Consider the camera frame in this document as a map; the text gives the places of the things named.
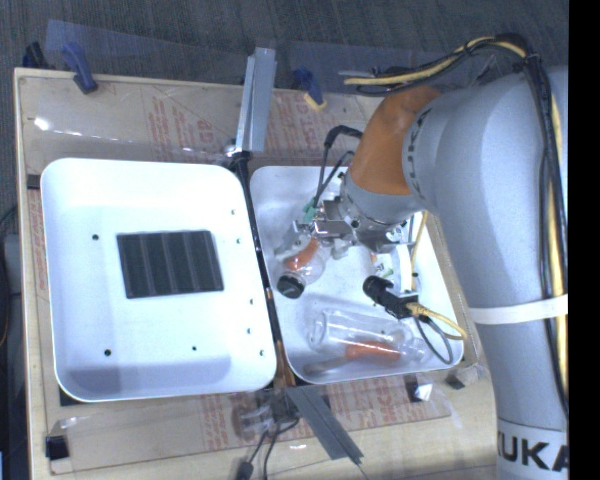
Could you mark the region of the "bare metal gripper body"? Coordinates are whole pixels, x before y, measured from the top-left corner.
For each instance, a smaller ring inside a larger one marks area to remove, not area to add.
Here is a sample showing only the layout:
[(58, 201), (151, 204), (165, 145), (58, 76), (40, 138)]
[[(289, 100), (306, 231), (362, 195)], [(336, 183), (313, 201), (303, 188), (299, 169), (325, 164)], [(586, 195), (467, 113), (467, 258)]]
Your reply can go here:
[(371, 252), (391, 252), (410, 243), (407, 221), (384, 223), (361, 213), (344, 199), (324, 200), (314, 216), (314, 235), (327, 246), (335, 241), (349, 242)]

